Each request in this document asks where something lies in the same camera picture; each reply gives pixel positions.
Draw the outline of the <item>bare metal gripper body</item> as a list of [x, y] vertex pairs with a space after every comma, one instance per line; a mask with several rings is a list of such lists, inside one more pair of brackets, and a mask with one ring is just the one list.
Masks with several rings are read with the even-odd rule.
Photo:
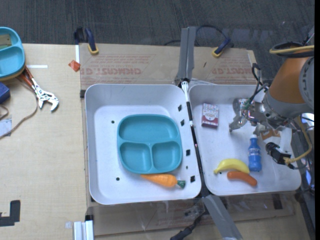
[[236, 125], [244, 125], [247, 122], [257, 124], [267, 120], [265, 115], [265, 107], [262, 102], [250, 101], [245, 98], [235, 98], [232, 103], [235, 113], [233, 123]]

